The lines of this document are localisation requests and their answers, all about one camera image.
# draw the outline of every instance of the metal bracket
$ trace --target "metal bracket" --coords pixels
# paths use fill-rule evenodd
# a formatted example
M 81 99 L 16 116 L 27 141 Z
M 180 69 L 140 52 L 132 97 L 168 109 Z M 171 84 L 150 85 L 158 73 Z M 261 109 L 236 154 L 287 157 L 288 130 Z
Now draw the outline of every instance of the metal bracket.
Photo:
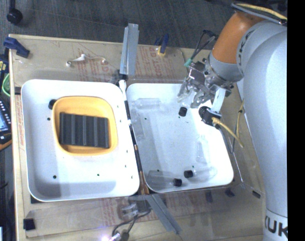
M 138 25 L 129 23 L 124 30 L 120 74 L 129 76 L 135 74 L 138 40 Z
M 161 200 L 158 194 L 153 195 L 139 195 L 136 197 L 132 197 L 132 200 L 147 200 L 150 204 L 152 210 L 158 216 L 159 220 L 161 221 L 162 225 L 167 231 L 173 231 L 176 234 L 181 232 L 181 228 L 174 217 L 168 211 L 168 208 Z

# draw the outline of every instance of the blue clamp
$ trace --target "blue clamp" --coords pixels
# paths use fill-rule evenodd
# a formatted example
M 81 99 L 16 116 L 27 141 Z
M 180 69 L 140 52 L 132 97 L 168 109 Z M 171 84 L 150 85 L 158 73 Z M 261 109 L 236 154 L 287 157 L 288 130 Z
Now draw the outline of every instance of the blue clamp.
M 9 49 L 16 49 L 16 54 L 24 58 L 27 58 L 30 53 L 30 50 L 27 50 L 15 38 L 6 37 L 4 41 L 4 46 Z
M 161 38 L 158 38 L 155 42 L 155 46 L 159 46 L 158 49 L 158 55 L 164 56 L 165 55 L 165 51 L 166 51 L 166 47 L 168 44 L 168 40 L 169 40 L 169 35 L 166 34 L 164 36 L 162 36 Z

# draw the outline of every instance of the kuka logo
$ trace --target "kuka logo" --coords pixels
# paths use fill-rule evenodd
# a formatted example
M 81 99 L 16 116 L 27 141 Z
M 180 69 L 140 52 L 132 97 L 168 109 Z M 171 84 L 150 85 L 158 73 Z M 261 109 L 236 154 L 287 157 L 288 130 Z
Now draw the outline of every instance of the kuka logo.
M 288 239 L 288 226 L 283 227 L 282 222 L 278 223 L 278 230 L 277 230 L 277 221 L 274 220 L 273 224 L 272 224 L 270 217 L 266 216 L 265 217 L 265 228 L 273 234 L 277 233 L 279 236 L 282 236 L 282 234 L 284 234 L 286 236 L 286 238 Z

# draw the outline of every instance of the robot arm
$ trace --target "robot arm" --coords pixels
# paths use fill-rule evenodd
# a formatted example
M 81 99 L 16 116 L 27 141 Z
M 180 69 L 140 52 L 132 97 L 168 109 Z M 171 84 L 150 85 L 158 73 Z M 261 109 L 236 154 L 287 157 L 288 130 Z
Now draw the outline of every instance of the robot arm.
M 180 101 L 187 93 L 195 92 L 191 108 L 209 99 L 214 100 L 214 107 L 219 90 L 228 96 L 232 85 L 238 82 L 265 185 L 266 241 L 288 239 L 286 56 L 286 26 L 236 12 L 223 28 L 205 65 L 191 63 L 177 96 Z M 221 104 L 216 107 L 208 108 L 209 113 L 219 113 Z M 205 123 L 212 125 L 211 120 Z

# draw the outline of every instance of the black connector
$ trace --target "black connector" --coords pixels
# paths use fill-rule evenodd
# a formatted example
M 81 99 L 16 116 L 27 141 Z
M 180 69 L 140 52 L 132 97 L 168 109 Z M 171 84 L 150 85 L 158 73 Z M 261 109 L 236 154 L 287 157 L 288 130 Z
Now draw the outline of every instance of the black connector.
M 221 118 L 221 115 L 219 113 L 215 113 L 215 112 L 211 111 L 210 108 L 207 107 L 207 106 L 200 107 L 199 115 L 201 117 L 201 120 L 205 124 L 210 125 L 210 126 L 213 126 L 212 117 L 215 117 L 215 118 L 218 118 L 218 119 Z

